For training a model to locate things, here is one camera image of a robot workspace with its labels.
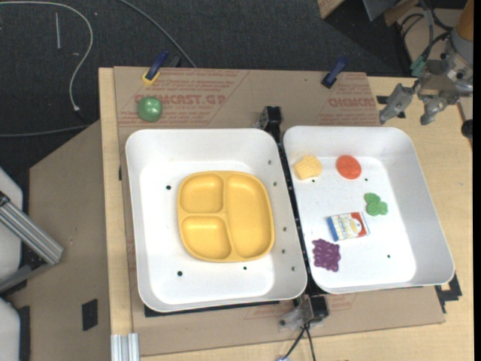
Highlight white plastic tray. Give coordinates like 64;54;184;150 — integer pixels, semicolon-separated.
125;127;309;313
282;125;456;295

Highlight green apple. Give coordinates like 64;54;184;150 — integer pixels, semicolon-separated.
136;96;164;124

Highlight yellow divided plate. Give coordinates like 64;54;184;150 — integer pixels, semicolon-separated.
176;170;276;264

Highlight orange round toy fruit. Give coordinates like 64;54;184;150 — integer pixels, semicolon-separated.
335;154;363;181

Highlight green toy broccoli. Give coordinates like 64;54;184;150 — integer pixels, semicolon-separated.
363;192;389;217

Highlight black cylinder on white bracket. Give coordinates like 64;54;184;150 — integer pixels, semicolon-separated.
456;100;473;140

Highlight purple grapes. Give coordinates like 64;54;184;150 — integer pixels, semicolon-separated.
311;238;343;273

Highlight white blue red carton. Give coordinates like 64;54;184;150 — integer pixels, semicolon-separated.
325;211;371;243

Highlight brown cardboard board red print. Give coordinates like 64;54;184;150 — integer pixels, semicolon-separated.
112;65;447;357

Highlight yellow toy fries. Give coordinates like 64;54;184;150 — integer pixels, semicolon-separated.
292;154;324;181

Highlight black block with thin wires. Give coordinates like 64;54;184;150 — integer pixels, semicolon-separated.
258;105;283;132
278;294;331;331

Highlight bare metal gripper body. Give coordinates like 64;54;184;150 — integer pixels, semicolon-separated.
415;59;473;103

